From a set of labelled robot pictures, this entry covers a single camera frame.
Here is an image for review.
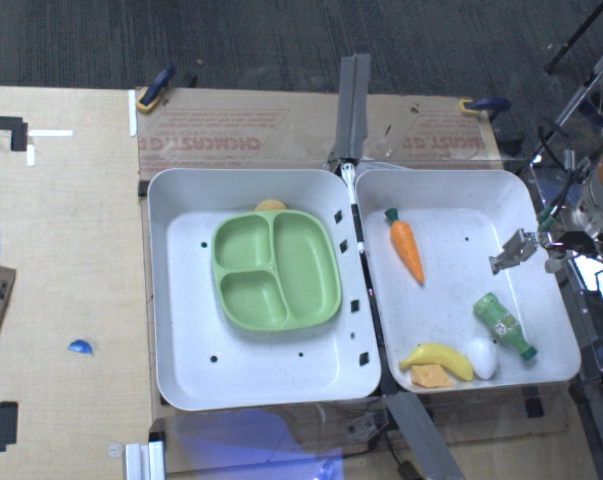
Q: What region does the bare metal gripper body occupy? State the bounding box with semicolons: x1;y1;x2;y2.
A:
544;208;603;261

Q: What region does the green plastic bottle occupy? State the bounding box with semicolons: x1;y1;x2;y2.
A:
472;292;539;363

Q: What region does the white plastic tray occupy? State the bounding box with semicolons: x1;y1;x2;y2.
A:
146;167;383;413
354;168;583;395

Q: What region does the white egg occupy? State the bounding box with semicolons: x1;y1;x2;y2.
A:
465;336;500;381

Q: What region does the orange carrot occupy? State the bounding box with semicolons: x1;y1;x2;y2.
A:
384;207;427;286

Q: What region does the yellow banana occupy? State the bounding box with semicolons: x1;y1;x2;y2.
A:
398;342;475;383

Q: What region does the orange square cracker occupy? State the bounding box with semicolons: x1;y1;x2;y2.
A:
409;363;455;389

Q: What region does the green divided plate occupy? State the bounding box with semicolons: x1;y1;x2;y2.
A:
211;209;343;333

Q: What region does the brown cardboard board red print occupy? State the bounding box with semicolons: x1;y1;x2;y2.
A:
135;86;573;474

